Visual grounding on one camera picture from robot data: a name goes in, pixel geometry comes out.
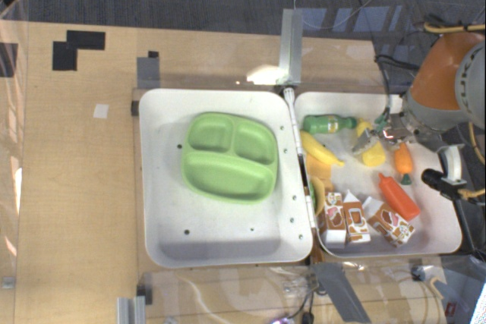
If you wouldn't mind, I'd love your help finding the green divided plate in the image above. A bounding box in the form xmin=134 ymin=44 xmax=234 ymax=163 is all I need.
xmin=181 ymin=112 xmax=279 ymax=206

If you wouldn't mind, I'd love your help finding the brown and white carton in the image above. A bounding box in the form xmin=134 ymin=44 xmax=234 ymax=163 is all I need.
xmin=342 ymin=189 xmax=372 ymax=244

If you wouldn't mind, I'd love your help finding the white plastic tray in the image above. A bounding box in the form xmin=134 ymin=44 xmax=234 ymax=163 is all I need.
xmin=294 ymin=91 xmax=464 ymax=260
xmin=138 ymin=88 xmax=314 ymax=269

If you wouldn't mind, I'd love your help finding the yellow orange wedge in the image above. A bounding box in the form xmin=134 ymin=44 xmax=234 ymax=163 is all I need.
xmin=305 ymin=153 xmax=332 ymax=181

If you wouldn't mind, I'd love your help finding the orange carrot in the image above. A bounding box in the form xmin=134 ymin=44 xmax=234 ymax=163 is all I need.
xmin=393 ymin=142 xmax=414 ymax=186

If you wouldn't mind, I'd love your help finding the yellow banana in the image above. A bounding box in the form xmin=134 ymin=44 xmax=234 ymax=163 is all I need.
xmin=299 ymin=129 xmax=346 ymax=168

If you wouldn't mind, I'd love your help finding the orange bottle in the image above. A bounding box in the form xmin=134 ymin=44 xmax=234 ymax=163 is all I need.
xmin=377 ymin=172 xmax=421 ymax=222

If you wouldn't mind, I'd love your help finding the tan and green sandwich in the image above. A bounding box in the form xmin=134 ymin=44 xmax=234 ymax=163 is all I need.
xmin=308 ymin=176 xmax=336 ymax=219

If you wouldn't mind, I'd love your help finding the pink and white carton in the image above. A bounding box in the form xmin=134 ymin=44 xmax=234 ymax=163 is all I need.
xmin=320 ymin=190 xmax=347 ymax=250

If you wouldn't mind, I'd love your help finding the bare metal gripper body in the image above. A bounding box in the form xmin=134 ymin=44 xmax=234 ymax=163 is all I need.
xmin=375 ymin=114 xmax=418 ymax=144

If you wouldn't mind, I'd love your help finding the green bottle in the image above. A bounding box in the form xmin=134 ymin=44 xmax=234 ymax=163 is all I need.
xmin=302 ymin=114 xmax=358 ymax=135

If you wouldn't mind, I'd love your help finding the brown and pink carton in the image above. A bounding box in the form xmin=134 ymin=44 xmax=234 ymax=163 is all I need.
xmin=362 ymin=196 xmax=416 ymax=249

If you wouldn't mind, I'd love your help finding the black cylinder on white bracket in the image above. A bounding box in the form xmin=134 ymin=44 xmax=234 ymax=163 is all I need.
xmin=420 ymin=143 xmax=468 ymax=202

